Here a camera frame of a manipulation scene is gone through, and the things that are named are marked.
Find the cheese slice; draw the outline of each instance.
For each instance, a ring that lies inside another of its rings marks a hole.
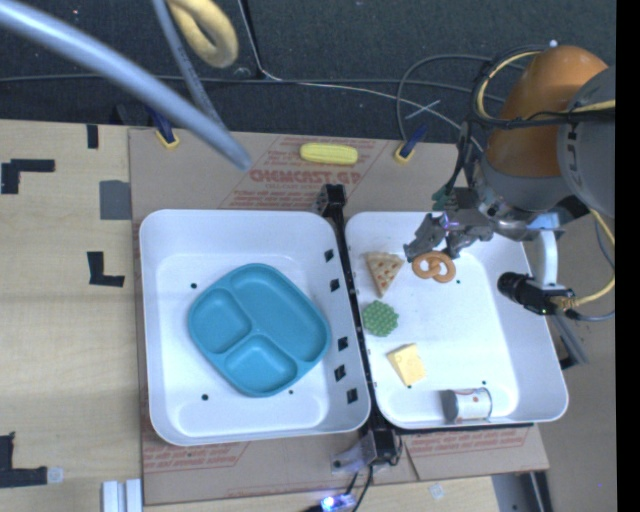
[[[370,252],[365,255],[369,272],[376,283],[378,296],[382,297],[400,272],[404,260],[397,254]]]
[[[427,376],[415,343],[404,345],[389,352],[387,359],[389,359],[405,386],[411,386]]]

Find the bread slice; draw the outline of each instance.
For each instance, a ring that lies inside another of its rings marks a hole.
[[[400,272],[404,260],[397,254],[369,252],[365,255],[369,272],[376,283],[378,296],[382,297]]]

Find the pretzel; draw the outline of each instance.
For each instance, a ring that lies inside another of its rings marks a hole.
[[[429,265],[428,270],[423,270],[420,264],[426,261]],[[446,272],[440,273],[440,266],[444,263]],[[422,279],[433,277],[438,283],[448,283],[456,276],[456,266],[453,260],[444,252],[431,251],[421,254],[411,262],[413,273]]]

